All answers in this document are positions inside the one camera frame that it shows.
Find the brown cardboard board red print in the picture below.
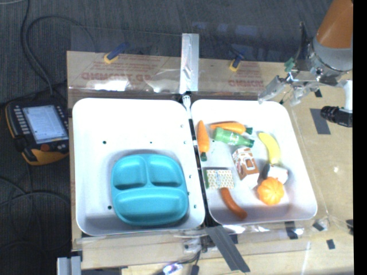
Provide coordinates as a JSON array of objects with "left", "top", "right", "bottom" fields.
[{"left": 66, "top": 50, "right": 330, "bottom": 253}]

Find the green bottle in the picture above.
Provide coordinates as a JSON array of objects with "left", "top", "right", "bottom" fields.
[{"left": 212, "top": 127, "right": 255, "bottom": 148}]

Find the blue divided plate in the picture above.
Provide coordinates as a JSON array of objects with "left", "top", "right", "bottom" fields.
[{"left": 111, "top": 153, "right": 190, "bottom": 226}]

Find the green and yellow patterned packet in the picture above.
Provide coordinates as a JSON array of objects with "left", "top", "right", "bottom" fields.
[{"left": 205, "top": 169, "right": 235, "bottom": 189}]

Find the orange pumpkin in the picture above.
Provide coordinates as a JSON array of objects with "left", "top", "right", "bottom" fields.
[{"left": 256, "top": 176, "right": 285, "bottom": 206}]

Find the black cylinder on white bracket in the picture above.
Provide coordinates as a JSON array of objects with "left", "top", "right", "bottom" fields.
[{"left": 320, "top": 80, "right": 354, "bottom": 128}]

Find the orange sausage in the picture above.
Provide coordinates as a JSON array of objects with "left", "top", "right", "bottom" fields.
[{"left": 220, "top": 187, "right": 248, "bottom": 220}]

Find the white and orange carton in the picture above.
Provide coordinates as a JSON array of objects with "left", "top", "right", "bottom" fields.
[{"left": 231, "top": 147, "right": 260, "bottom": 181}]

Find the yellow banana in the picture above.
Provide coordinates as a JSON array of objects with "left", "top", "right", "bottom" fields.
[{"left": 257, "top": 132, "right": 282, "bottom": 165}]

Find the white plastic tray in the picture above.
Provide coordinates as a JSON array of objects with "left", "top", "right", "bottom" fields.
[
  {"left": 190, "top": 99, "right": 318, "bottom": 226},
  {"left": 71, "top": 97, "right": 206, "bottom": 237}
]

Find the white bottle with black cap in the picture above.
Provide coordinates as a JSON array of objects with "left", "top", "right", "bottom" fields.
[{"left": 259, "top": 163, "right": 289, "bottom": 184}]

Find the orange carrot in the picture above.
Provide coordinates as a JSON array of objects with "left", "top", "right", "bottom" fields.
[
  {"left": 196, "top": 120, "right": 210, "bottom": 162},
  {"left": 210, "top": 121, "right": 253, "bottom": 135}
]

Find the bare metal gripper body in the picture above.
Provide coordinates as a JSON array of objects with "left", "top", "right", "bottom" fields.
[{"left": 286, "top": 66, "right": 348, "bottom": 89}]

